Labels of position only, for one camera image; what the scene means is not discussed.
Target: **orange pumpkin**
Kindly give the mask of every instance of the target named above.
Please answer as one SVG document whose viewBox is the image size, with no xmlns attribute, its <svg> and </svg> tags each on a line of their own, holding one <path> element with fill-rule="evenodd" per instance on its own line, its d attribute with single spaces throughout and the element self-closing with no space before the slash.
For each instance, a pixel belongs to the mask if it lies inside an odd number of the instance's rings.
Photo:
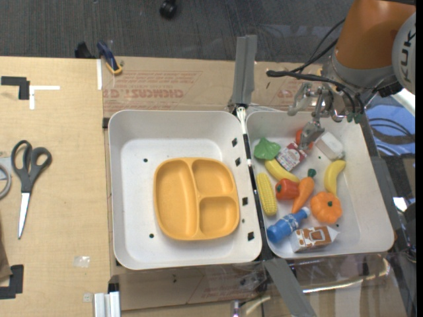
<svg viewBox="0 0 423 317">
<path fill-rule="evenodd" d="M 340 200 L 329 192 L 319 192 L 310 200 L 311 213 L 319 222 L 334 224 L 342 216 Z"/>
</svg>

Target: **gray carpet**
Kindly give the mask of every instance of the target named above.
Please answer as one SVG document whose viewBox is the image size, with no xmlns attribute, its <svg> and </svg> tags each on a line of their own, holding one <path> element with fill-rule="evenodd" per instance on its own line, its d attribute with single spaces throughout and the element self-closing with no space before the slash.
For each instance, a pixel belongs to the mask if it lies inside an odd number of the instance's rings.
<svg viewBox="0 0 423 317">
<path fill-rule="evenodd" d="M 85 41 L 98 55 L 234 60 L 236 38 L 258 35 L 257 60 L 305 61 L 353 0 L 0 0 L 0 55 L 73 57 Z M 335 39 L 339 30 L 328 39 Z"/>
</svg>

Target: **white eraser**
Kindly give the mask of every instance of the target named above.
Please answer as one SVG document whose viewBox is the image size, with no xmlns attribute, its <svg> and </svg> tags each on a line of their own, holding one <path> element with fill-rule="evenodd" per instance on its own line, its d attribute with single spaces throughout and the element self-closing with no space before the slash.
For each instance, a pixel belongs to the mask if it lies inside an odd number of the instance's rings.
<svg viewBox="0 0 423 317">
<path fill-rule="evenodd" d="M 342 159 L 345 155 L 342 143 L 328 131 L 316 142 L 316 147 L 330 160 Z"/>
</svg>

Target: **banana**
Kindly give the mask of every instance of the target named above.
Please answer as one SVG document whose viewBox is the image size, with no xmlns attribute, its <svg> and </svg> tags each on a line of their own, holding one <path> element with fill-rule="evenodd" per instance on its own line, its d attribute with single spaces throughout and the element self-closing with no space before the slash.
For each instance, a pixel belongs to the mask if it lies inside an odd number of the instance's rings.
<svg viewBox="0 0 423 317">
<path fill-rule="evenodd" d="M 336 196 L 336 183 L 340 172 L 344 170 L 346 162 L 344 160 L 336 160 L 332 162 L 325 171 L 324 185 L 327 192 Z"/>
<path fill-rule="evenodd" d="M 279 164 L 276 159 L 265 160 L 264 166 L 266 167 L 269 174 L 272 175 L 277 181 L 280 181 L 282 178 L 288 178 L 293 182 L 299 183 L 299 178 L 291 172 L 288 172 L 283 166 Z"/>
</svg>

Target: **blue bottle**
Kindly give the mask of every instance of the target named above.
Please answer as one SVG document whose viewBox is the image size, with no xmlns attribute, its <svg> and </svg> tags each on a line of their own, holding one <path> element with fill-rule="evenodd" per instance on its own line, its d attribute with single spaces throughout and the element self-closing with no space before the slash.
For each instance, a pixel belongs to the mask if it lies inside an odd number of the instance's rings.
<svg viewBox="0 0 423 317">
<path fill-rule="evenodd" d="M 282 217 L 274 225 L 267 228 L 267 237 L 273 243 L 279 242 L 286 236 L 289 236 L 294 230 L 297 230 L 302 220 L 310 215 L 309 208 L 301 208 L 295 214 L 288 214 Z"/>
</svg>

